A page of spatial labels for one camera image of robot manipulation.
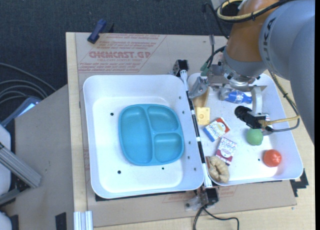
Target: black floor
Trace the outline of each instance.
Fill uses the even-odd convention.
[[[0,63],[18,67],[59,89],[67,84],[65,33],[92,32],[101,18],[106,31],[115,33],[153,33],[208,35],[201,5],[210,0],[0,0]],[[222,35],[212,19],[213,32]],[[226,32],[230,25],[222,23]],[[27,80],[50,88],[17,70],[0,65],[0,121],[13,112],[23,98],[21,87],[5,89]],[[26,88],[25,94],[35,96]]]

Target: brown tube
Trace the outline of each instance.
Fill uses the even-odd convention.
[[[279,0],[247,0],[238,12],[238,15],[251,13],[267,7]],[[245,22],[235,23],[232,26],[227,42],[228,55],[237,61],[258,62],[262,61],[259,53],[259,34],[262,24],[275,8],[264,14]]]

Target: red tomato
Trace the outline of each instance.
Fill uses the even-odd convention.
[[[269,167],[278,166],[281,163],[281,159],[281,154],[275,149],[267,150],[263,156],[263,162]]]

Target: green lime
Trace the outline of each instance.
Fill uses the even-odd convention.
[[[264,136],[260,129],[252,129],[250,128],[246,132],[246,141],[248,141],[251,145],[261,145]]]

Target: blue plate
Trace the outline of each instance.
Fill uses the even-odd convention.
[[[119,140],[124,156],[141,166],[168,164],[184,152],[177,114],[157,104],[126,107],[119,116]]]

